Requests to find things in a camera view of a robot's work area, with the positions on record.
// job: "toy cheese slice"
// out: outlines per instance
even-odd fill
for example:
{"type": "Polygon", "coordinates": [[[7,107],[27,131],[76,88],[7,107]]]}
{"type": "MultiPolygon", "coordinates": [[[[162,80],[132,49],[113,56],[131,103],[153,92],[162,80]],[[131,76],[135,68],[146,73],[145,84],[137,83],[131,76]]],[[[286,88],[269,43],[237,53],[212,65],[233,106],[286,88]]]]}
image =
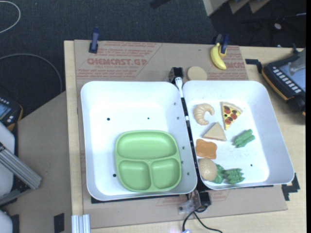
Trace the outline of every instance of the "toy cheese slice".
{"type": "Polygon", "coordinates": [[[226,136],[219,122],[216,122],[204,135],[203,138],[226,141],[226,136]]]}

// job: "toy pizza slice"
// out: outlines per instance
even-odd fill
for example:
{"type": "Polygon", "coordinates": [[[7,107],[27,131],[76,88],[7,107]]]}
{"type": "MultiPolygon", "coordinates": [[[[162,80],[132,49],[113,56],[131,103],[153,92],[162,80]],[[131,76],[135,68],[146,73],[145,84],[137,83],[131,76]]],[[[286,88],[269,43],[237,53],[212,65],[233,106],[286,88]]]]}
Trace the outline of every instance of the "toy pizza slice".
{"type": "Polygon", "coordinates": [[[204,135],[203,138],[226,141],[224,130],[219,122],[216,122],[204,135]]]}
{"type": "Polygon", "coordinates": [[[229,102],[221,102],[221,108],[223,113],[225,130],[227,130],[232,125],[232,123],[234,123],[238,119],[243,110],[229,102]]]}

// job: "black device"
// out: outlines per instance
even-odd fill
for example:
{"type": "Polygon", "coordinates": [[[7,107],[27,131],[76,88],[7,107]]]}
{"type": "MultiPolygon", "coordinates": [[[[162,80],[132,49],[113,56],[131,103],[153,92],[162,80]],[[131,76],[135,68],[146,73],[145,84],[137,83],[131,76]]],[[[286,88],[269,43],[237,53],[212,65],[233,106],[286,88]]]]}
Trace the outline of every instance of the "black device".
{"type": "Polygon", "coordinates": [[[0,93],[0,122],[2,124],[12,131],[22,114],[23,108],[19,103],[0,93]]]}
{"type": "Polygon", "coordinates": [[[289,104],[294,113],[306,116],[306,49],[268,63],[261,71],[268,84],[289,104]]]}

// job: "round cookie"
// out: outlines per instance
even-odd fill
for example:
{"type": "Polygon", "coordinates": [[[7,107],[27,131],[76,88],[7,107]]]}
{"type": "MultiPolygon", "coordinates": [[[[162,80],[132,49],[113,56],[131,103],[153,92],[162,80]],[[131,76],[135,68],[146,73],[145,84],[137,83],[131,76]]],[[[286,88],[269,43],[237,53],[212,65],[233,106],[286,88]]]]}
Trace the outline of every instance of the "round cookie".
{"type": "Polygon", "coordinates": [[[201,67],[190,67],[187,71],[187,77],[189,80],[207,80],[207,73],[201,67]]]}

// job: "cardboard sheet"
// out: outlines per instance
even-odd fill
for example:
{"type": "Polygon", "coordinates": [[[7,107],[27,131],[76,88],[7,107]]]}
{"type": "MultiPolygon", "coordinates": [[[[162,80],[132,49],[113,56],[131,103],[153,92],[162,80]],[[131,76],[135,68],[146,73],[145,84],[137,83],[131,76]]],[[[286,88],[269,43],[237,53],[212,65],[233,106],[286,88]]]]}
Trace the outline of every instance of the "cardboard sheet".
{"type": "MultiPolygon", "coordinates": [[[[208,80],[247,80],[238,46],[228,46],[224,62],[227,70],[214,66],[210,59],[212,45],[100,41],[98,53],[89,53],[90,41],[75,40],[76,83],[78,94],[79,135],[84,213],[90,214],[92,228],[183,220],[178,205],[185,195],[114,202],[93,203],[86,186],[84,133],[80,91],[93,80],[165,81],[172,67],[187,70],[199,66],[208,80]]],[[[201,217],[229,216],[286,210],[280,185],[209,191],[212,205],[201,217]]]]}

